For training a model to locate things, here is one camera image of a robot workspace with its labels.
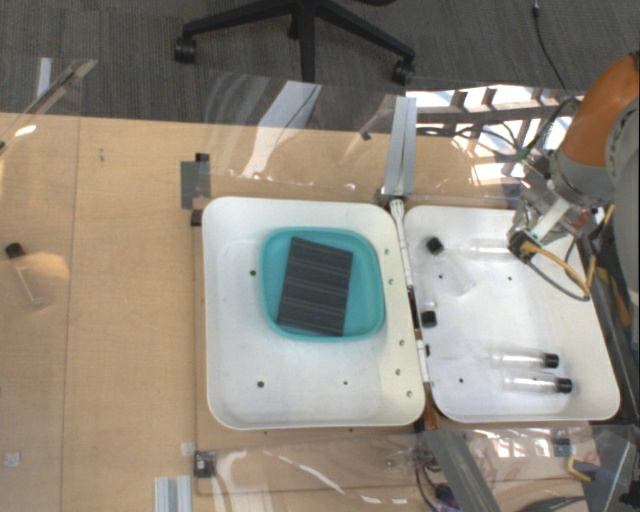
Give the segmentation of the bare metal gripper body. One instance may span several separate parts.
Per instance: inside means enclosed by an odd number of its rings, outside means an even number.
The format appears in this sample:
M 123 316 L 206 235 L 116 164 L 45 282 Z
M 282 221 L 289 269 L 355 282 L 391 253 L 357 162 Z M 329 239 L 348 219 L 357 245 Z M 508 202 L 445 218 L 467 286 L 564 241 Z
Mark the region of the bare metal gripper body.
M 546 155 L 524 163 L 514 226 L 555 226 L 569 209 L 569 203 L 556 190 L 552 163 Z

